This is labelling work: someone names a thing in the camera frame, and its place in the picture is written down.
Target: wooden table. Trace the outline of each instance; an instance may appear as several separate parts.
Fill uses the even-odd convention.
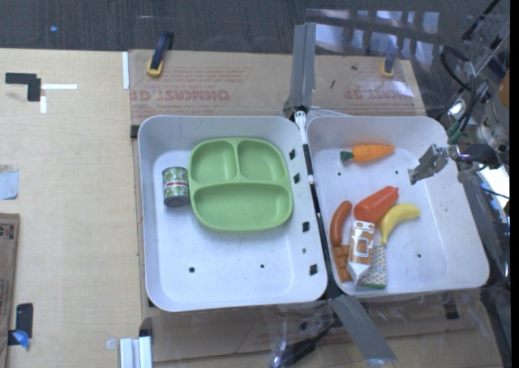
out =
[[[0,164],[19,168],[13,307],[31,302],[30,348],[9,348],[10,368],[116,367],[118,339],[142,322],[131,113],[122,53],[1,49],[5,72],[37,74],[47,113],[26,86],[0,84]],[[395,366],[500,366],[483,306],[475,329],[390,339]],[[11,328],[14,328],[14,312]],[[265,366],[266,353],[157,366]],[[318,347],[300,367],[367,366],[354,344]]]

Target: green plate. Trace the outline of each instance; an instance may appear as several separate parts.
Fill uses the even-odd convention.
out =
[[[191,152],[188,178],[195,215],[210,229],[270,229],[292,213],[285,159],[266,140],[205,140]]]

